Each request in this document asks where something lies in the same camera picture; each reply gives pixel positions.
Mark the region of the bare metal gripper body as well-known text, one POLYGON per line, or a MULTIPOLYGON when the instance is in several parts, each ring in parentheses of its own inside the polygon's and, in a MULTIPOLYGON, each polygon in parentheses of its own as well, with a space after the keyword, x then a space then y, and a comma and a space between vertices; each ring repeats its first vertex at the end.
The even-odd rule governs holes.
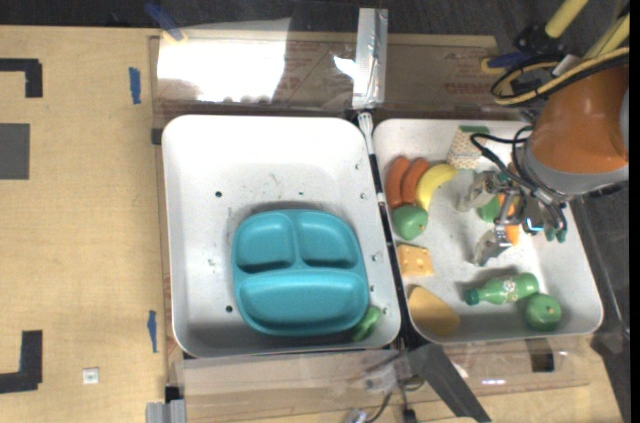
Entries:
POLYGON ((504 173, 499 173, 500 188, 497 193, 499 210, 494 218, 494 229, 505 231, 507 237, 518 237, 525 222, 526 194, 504 173))

